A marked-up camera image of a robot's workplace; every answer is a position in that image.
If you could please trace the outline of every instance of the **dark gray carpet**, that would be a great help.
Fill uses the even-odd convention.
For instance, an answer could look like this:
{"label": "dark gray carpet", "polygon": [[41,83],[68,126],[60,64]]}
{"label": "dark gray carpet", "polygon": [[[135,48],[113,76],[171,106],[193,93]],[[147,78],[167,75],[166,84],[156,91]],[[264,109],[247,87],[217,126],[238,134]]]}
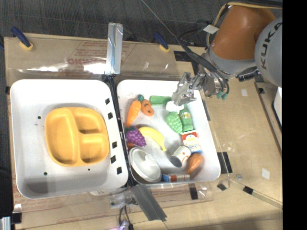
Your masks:
{"label": "dark gray carpet", "polygon": [[[228,0],[144,1],[179,36],[199,27],[200,20],[211,21]],[[0,0],[0,18],[3,36],[11,36],[14,25],[29,33],[106,39],[108,23],[115,22],[123,24],[124,40],[151,42],[157,30],[169,44],[177,44],[139,0]],[[0,52],[0,218],[12,209],[4,64]]]}

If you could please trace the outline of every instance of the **green bottle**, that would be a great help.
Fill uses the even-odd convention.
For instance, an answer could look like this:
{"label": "green bottle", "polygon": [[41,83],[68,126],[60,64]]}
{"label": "green bottle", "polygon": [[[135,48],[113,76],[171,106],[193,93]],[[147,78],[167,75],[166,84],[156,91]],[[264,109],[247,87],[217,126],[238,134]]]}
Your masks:
{"label": "green bottle", "polygon": [[181,119],[183,132],[191,131],[194,129],[192,118],[191,118],[191,113],[188,111],[185,105],[184,105],[184,108],[180,110],[179,116]]}

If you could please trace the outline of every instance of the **yellow banana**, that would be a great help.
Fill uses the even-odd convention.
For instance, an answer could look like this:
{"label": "yellow banana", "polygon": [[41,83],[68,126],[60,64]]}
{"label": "yellow banana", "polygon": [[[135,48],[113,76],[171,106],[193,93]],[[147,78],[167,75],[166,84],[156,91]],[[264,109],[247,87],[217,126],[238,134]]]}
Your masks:
{"label": "yellow banana", "polygon": [[143,136],[148,136],[158,143],[162,148],[162,151],[166,151],[164,146],[164,136],[158,130],[151,127],[141,127],[139,128],[139,131]]}

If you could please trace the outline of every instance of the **yellow divided plate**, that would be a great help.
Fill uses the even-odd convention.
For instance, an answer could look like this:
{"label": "yellow divided plate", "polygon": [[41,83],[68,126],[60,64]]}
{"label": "yellow divided plate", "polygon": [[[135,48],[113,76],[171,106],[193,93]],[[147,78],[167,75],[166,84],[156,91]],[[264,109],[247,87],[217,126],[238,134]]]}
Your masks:
{"label": "yellow divided plate", "polygon": [[84,166],[104,160],[109,137],[103,117],[85,107],[63,107],[48,113],[45,135],[49,155],[62,166]]}

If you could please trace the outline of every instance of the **white wire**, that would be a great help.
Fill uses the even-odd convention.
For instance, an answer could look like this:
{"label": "white wire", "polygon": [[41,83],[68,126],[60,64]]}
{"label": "white wire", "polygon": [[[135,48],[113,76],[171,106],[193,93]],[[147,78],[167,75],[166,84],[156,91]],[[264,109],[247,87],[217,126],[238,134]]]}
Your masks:
{"label": "white wire", "polygon": [[144,0],[140,0],[148,9],[151,13],[153,13],[153,15],[158,19],[158,21],[169,31],[169,33],[174,36],[175,38],[177,38],[177,36],[172,33],[172,31],[167,27],[167,25],[164,24],[164,22],[158,17],[158,15],[155,14],[155,12],[147,5],[146,2],[144,2]]}

